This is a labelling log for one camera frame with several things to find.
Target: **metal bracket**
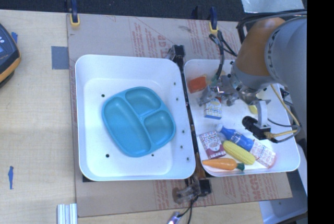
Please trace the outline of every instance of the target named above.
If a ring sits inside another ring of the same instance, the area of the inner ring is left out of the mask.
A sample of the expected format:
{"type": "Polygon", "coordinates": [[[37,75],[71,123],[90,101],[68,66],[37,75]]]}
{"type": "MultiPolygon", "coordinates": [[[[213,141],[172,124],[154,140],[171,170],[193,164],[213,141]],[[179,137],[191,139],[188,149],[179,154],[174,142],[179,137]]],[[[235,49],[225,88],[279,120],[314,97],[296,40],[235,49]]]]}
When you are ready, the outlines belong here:
{"type": "Polygon", "coordinates": [[[57,205],[57,224],[77,224],[77,204],[57,205]]]}
{"type": "Polygon", "coordinates": [[[257,125],[259,128],[270,127],[268,125],[267,103],[269,103],[269,101],[257,100],[255,102],[255,106],[257,109],[257,119],[258,119],[257,125]]]}

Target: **cable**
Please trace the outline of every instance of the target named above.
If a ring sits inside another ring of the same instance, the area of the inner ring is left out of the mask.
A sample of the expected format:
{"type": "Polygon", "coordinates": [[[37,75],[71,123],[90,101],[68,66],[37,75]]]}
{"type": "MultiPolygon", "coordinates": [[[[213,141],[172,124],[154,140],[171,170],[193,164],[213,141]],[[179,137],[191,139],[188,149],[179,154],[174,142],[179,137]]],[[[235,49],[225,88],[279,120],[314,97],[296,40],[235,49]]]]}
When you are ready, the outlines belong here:
{"type": "Polygon", "coordinates": [[[213,76],[213,78],[211,79],[211,85],[214,86],[216,84],[216,81],[220,77],[220,73],[223,69],[223,65],[224,65],[224,61],[225,61],[224,46],[222,45],[220,40],[218,38],[216,38],[216,36],[214,34],[210,34],[209,38],[218,46],[219,52],[220,52],[220,62],[219,62],[218,70],[215,73],[215,75],[213,76]]]}
{"type": "Polygon", "coordinates": [[[227,44],[227,42],[225,41],[225,39],[224,39],[224,37],[223,37],[223,33],[222,33],[220,30],[217,31],[217,37],[218,37],[218,39],[219,39],[220,42],[221,42],[221,45],[222,45],[222,47],[223,47],[223,50],[225,50],[226,52],[230,53],[230,54],[233,55],[234,57],[237,57],[237,54],[231,49],[231,47],[230,47],[230,46],[227,44]]]}
{"type": "Polygon", "coordinates": [[[198,199],[198,195],[190,201],[190,206],[187,208],[187,210],[185,210],[182,214],[177,215],[178,218],[183,217],[189,210],[190,210],[190,214],[189,214],[189,218],[188,218],[188,224],[190,223],[190,220],[192,218],[192,212],[193,212],[193,204],[196,202],[196,200],[198,199]]]}
{"type": "Polygon", "coordinates": [[[293,120],[295,121],[296,125],[300,126],[299,121],[297,120],[297,118],[294,116],[294,114],[290,111],[290,109],[287,107],[287,105],[284,103],[284,101],[281,99],[280,95],[278,94],[278,92],[275,90],[273,84],[270,84],[271,88],[273,89],[273,91],[275,92],[277,98],[280,100],[281,104],[283,105],[283,107],[286,109],[286,111],[291,115],[291,117],[293,118],[293,120]]]}
{"type": "Polygon", "coordinates": [[[301,130],[301,126],[300,126],[300,123],[299,121],[297,120],[297,118],[294,116],[294,114],[290,111],[290,109],[287,107],[287,105],[284,103],[284,101],[281,99],[280,95],[278,94],[278,92],[275,90],[273,84],[270,85],[271,88],[273,89],[274,93],[276,94],[277,98],[279,99],[279,101],[281,102],[281,104],[283,105],[283,107],[286,109],[286,111],[291,115],[291,117],[294,119],[295,121],[295,125],[282,125],[282,124],[278,124],[270,119],[268,119],[268,121],[270,121],[271,123],[275,124],[275,125],[279,125],[279,126],[285,126],[285,127],[296,127],[295,130],[291,130],[291,131],[285,131],[285,132],[281,132],[281,133],[272,133],[272,132],[264,132],[264,135],[268,138],[268,139],[274,139],[276,137],[279,137],[279,136],[283,136],[283,135],[286,135],[286,134],[289,134],[289,133],[292,133],[293,135],[285,138],[285,139],[281,139],[279,140],[278,142],[284,142],[292,137],[294,137],[295,135],[297,135],[300,130],[301,130]]]}
{"type": "Polygon", "coordinates": [[[292,9],[292,10],[285,10],[279,11],[276,13],[253,13],[252,15],[248,15],[243,18],[240,22],[238,22],[236,29],[239,34],[240,42],[243,43],[245,40],[245,33],[243,27],[247,23],[251,23],[254,21],[265,20],[273,17],[290,17],[290,16],[307,16],[306,9],[292,9]]]}

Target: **blue divided plate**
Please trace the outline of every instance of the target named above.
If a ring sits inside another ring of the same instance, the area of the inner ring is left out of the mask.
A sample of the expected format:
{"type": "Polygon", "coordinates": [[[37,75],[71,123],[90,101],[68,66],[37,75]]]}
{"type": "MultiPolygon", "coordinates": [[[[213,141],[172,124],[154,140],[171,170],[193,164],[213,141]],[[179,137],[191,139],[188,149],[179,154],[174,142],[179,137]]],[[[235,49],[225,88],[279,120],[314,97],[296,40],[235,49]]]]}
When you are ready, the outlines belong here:
{"type": "Polygon", "coordinates": [[[119,149],[141,157],[161,148],[175,135],[175,122],[160,97],[146,87],[124,90],[103,104],[102,118],[119,149]]]}

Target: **blue tube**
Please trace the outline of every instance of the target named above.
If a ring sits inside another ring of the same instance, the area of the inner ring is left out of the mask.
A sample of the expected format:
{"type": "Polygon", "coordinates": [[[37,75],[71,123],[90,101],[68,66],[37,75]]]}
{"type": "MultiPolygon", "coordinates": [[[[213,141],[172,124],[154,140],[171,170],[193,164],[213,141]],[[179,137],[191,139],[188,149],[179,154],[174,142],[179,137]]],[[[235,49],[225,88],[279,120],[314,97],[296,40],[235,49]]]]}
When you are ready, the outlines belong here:
{"type": "Polygon", "coordinates": [[[235,129],[225,128],[222,124],[218,124],[216,126],[216,131],[222,133],[226,137],[226,139],[234,142],[235,144],[239,145],[247,151],[250,151],[254,144],[254,141],[252,139],[247,138],[235,129]]]}

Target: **blue clamp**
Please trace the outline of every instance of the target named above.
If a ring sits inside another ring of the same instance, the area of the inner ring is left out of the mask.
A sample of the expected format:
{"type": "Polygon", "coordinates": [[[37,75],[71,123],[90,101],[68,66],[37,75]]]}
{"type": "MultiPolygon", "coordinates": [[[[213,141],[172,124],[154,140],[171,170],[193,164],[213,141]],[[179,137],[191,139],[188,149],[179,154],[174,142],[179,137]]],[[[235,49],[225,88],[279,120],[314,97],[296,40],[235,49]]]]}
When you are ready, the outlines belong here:
{"type": "Polygon", "coordinates": [[[210,8],[210,32],[211,33],[215,33],[218,31],[218,27],[217,27],[217,11],[215,9],[215,7],[211,7],[210,8]]]}
{"type": "Polygon", "coordinates": [[[191,19],[193,20],[203,20],[203,15],[202,15],[202,6],[198,5],[192,10],[192,14],[190,16],[191,19]]]}
{"type": "Polygon", "coordinates": [[[80,18],[78,15],[78,8],[77,8],[77,1],[76,0],[66,0],[65,1],[65,10],[68,13],[71,13],[70,15],[70,22],[73,26],[80,25],[80,18]]]}
{"type": "Polygon", "coordinates": [[[11,37],[14,39],[15,43],[17,43],[17,33],[12,32],[11,37]]]}

